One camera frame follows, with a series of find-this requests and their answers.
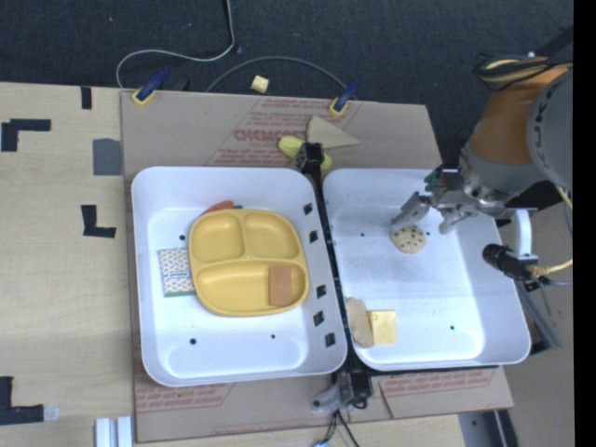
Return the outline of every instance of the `light wood surface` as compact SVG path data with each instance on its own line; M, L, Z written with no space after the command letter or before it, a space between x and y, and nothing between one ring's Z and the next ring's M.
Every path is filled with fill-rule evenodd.
M91 446L97 418L133 415L124 183L94 176L92 142L120 140L119 91L0 83L0 121L51 119L0 153L0 375L13 405L58 406L57 421L0 427L4 446ZM115 238L83 237L81 205ZM351 427L360 445L464 445L456 415ZM309 446L324 428L153 443ZM350 445L338 427L333 446Z

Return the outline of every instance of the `white tray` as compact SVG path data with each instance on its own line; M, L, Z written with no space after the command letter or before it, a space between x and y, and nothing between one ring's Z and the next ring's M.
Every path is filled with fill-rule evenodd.
M165 386L331 373L347 344L312 185L291 169L149 168L131 189L142 362ZM296 228L310 276L306 299L283 313L229 318L195 295L165 297L158 252L184 248L193 221L226 199L272 210ZM311 233L317 240L311 243Z
M530 336L512 280L482 260L500 243L494 220L479 215L440 235L431 209L418 223L427 234L416 254L398 251L390 221L414 191L418 169L339 169L323 189L344 297L367 309L396 311L394 345L355 346L380 371L509 364L529 353Z

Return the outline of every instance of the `cardboard sheet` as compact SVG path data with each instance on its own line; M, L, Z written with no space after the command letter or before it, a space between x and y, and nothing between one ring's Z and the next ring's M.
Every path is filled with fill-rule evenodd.
M329 375L273 381L171 388L144 372L140 357L134 240L129 187L152 166L284 167L277 148L286 134L306 138L313 115L331 118L330 101L261 96L158 92L140 108L121 93L132 324L135 332L134 394L138 442L177 440L294 427L326 426L329 415L312 413L311 396L327 388ZM329 150L332 169L419 168L440 163L424 106L351 102L332 123L360 144ZM366 410L350 422L507 408L512 405L501 368L407 373L373 378Z

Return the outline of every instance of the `blue clamp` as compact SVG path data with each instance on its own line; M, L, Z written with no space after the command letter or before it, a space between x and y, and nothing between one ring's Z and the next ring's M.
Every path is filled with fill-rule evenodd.
M149 78L143 87L137 89L131 96L132 101L137 106L144 106L156 95L156 89L158 89L166 79L168 79L171 73L170 68L164 68L159 70L153 76Z
M359 84L360 82L358 79L355 79L349 85L347 85L347 88L341 96L335 98L332 101L332 104L329 106L330 115L333 117L341 117L344 115L345 111L347 110L347 100L354 95Z

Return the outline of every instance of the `yellow plate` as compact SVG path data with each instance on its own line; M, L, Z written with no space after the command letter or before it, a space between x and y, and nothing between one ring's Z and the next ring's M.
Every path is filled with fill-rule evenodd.
M198 217L188 240L196 295L218 315L271 315L308 294L300 238L283 216L232 209Z

